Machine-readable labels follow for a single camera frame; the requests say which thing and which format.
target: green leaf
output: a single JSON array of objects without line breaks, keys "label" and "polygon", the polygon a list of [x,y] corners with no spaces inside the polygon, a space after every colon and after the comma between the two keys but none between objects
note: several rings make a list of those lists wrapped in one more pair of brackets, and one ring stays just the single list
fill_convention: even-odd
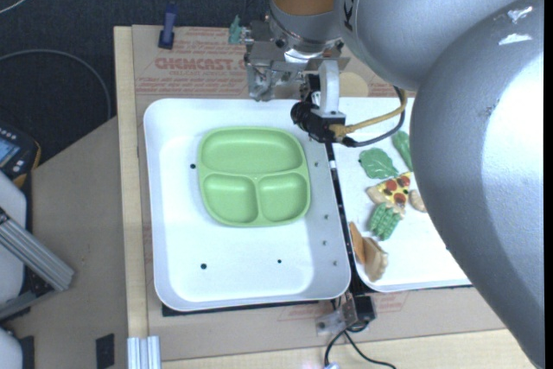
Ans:
[{"label": "green leaf", "polygon": [[404,131],[398,131],[396,134],[394,134],[391,138],[391,142],[393,143],[396,150],[399,152],[399,155],[401,158],[404,159],[405,164],[407,165],[407,168],[409,168],[409,171],[413,171],[413,163],[411,162],[411,149],[409,144],[409,135]]},{"label": "green leaf", "polygon": [[398,174],[392,160],[380,148],[371,148],[359,154],[359,162],[372,179],[386,179]]}]

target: blue clip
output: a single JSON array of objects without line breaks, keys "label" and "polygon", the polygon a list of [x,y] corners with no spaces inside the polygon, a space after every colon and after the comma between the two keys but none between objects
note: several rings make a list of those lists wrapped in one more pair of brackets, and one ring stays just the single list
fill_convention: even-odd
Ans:
[{"label": "blue clip", "polygon": [[159,42],[157,43],[159,48],[173,49],[173,40],[175,39],[173,27],[175,26],[176,11],[175,2],[168,3],[163,19],[163,29],[159,33]]}]

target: teal connector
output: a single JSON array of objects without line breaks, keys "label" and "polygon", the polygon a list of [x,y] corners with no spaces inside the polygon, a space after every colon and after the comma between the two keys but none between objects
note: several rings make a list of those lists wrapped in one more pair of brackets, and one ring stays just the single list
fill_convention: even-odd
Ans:
[{"label": "teal connector", "polygon": [[228,42],[231,45],[242,43],[242,27],[240,26],[240,17],[234,17],[230,28],[228,29]]}]

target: white tray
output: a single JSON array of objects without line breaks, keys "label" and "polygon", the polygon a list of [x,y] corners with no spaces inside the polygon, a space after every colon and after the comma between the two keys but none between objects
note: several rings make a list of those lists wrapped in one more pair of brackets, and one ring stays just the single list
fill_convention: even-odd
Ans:
[{"label": "white tray", "polygon": [[[289,117],[294,100],[161,99],[144,114],[154,280],[179,311],[335,298],[351,278],[324,146]],[[197,169],[200,140],[226,126],[289,131],[308,162],[311,204],[285,226],[234,227],[204,208]]]},{"label": "white tray", "polygon": [[[409,133],[412,99],[409,100],[402,130]],[[397,99],[342,99],[340,110],[347,115],[347,124],[356,124],[367,118],[392,111],[398,106]],[[398,118],[369,126],[352,134],[356,140],[369,140],[392,129]],[[408,171],[402,157],[394,148],[391,138],[364,148],[334,146],[344,208],[348,221],[356,224],[364,237],[371,237],[368,231],[369,218],[374,203],[365,191],[384,179],[369,178],[359,165],[359,153],[370,148],[380,148],[393,161],[399,174]],[[416,177],[411,175],[410,189],[417,189]],[[356,262],[361,280],[370,288],[380,292],[407,289],[427,289],[468,285],[470,281],[452,255],[446,249],[427,213],[420,213],[407,204],[405,217],[399,221],[394,233],[386,241],[379,242],[388,253],[388,267],[377,282],[371,282],[365,267]]]}]

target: gray cable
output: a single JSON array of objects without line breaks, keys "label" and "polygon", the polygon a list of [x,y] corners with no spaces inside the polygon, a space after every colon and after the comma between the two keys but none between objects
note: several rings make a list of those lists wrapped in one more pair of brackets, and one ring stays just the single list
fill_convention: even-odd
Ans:
[{"label": "gray cable", "polygon": [[111,118],[111,97],[110,97],[110,93],[107,89],[107,85],[105,84],[105,82],[102,80],[102,78],[98,74],[98,71],[96,71],[88,63],[86,63],[84,60],[80,59],[79,57],[77,57],[75,55],[72,55],[72,54],[69,54],[69,53],[64,53],[63,51],[58,51],[57,49],[42,49],[42,48],[41,49],[24,49],[23,51],[16,51],[15,53],[2,55],[2,56],[0,56],[0,62],[4,61],[4,60],[7,60],[7,59],[12,59],[14,57],[18,57],[20,55],[28,55],[28,54],[55,54],[55,55],[61,55],[63,57],[68,57],[69,59],[75,60],[78,63],[80,63],[81,65],[83,65],[86,69],[88,69],[94,75],[94,77],[96,77],[96,79],[98,80],[100,86],[102,86],[102,89],[104,90],[104,95],[105,95],[105,104],[106,104],[106,107],[107,107],[107,119],[106,120],[109,120]]}]

